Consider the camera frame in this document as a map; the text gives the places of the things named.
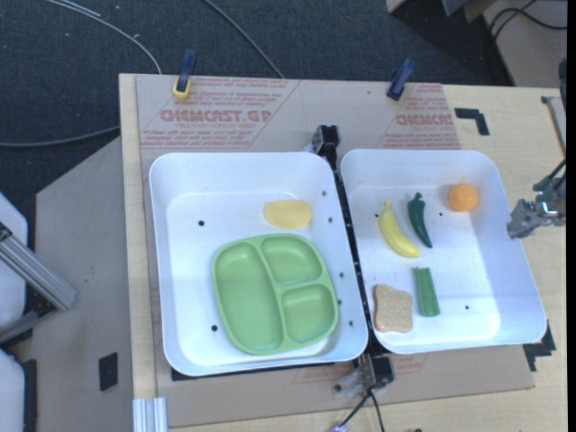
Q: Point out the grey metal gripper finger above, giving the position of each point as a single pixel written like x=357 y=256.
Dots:
x=522 y=221

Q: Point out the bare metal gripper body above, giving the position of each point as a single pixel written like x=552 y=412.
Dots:
x=550 y=212

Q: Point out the orange fruit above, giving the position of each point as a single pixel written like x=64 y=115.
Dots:
x=463 y=197

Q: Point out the white plastic tray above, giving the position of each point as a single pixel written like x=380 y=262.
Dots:
x=189 y=259
x=486 y=277

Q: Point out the dark green pepper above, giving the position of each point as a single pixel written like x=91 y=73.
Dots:
x=418 y=218

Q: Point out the green celery stick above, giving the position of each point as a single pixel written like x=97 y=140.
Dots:
x=426 y=293

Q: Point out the yellow banana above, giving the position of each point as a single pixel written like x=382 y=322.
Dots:
x=396 y=239

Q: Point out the tan bread slice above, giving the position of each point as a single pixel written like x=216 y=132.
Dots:
x=393 y=308

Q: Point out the thin black rod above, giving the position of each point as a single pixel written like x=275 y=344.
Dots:
x=348 y=236

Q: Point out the yellow potato chip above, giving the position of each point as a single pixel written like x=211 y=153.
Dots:
x=288 y=214

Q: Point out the brown cardboard board red print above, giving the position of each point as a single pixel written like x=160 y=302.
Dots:
x=288 y=106

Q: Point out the green divided plate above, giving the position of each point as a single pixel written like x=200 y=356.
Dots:
x=245 y=295

